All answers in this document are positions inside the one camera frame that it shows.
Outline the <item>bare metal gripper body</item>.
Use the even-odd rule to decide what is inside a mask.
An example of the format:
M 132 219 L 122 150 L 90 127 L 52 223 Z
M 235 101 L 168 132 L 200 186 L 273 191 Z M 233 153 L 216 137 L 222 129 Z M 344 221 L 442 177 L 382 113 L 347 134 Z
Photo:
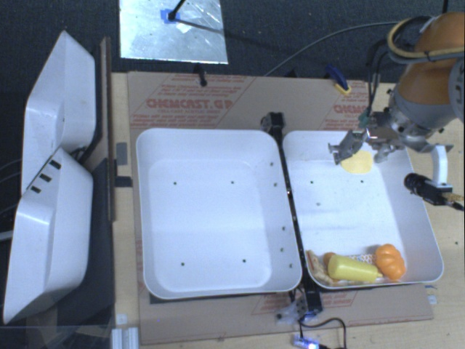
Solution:
M 434 130 L 425 129 L 397 109 L 374 112 L 366 127 L 366 142 L 375 150 L 398 151 L 410 148 L 430 152 L 434 145 L 428 139 Z

